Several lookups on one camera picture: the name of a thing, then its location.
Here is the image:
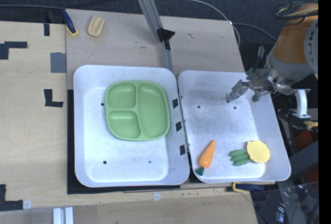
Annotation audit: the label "pale wood board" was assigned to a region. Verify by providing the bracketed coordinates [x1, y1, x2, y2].
[65, 8, 276, 190]

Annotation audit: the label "green divided plate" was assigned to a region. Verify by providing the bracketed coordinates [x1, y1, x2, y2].
[104, 80, 171, 142]

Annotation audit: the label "black cylinder on white bracket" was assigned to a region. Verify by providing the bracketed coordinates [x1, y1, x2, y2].
[277, 88, 319, 132]

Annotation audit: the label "white plastic tray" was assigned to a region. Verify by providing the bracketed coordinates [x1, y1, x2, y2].
[73, 64, 191, 188]
[177, 70, 292, 185]

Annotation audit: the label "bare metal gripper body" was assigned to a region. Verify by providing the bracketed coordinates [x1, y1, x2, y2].
[248, 68, 294, 96]

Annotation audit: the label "orange carrot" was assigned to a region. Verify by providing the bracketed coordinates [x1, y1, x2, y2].
[195, 139, 217, 176]

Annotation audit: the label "green bean pods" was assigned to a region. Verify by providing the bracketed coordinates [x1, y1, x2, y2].
[228, 148, 251, 167]

